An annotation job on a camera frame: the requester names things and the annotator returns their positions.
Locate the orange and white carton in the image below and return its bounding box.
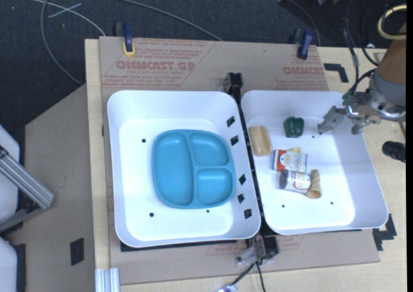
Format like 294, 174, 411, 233
272, 147, 308, 174

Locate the brown cardboard board red print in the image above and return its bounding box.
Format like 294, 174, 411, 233
98, 36, 381, 286

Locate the blue divided plate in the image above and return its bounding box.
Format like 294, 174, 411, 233
151, 129, 235, 211

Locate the tan bread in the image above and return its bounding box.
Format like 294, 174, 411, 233
248, 125, 274, 157

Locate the green bell pepper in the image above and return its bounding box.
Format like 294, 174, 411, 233
283, 116, 306, 139

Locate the white and orange can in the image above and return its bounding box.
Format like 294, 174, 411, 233
278, 169, 312, 194

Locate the black block with thin wires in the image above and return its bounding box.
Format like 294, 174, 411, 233
221, 72, 243, 94
234, 235, 280, 267

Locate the black cylinder on white bracket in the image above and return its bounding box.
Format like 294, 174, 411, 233
381, 140, 407, 164

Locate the white plastic tray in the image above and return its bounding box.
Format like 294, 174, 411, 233
106, 89, 262, 249
240, 89, 389, 236

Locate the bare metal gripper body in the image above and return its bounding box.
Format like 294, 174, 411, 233
345, 89, 407, 125

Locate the tan ice cream cone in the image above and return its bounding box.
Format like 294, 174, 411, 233
305, 169, 323, 200

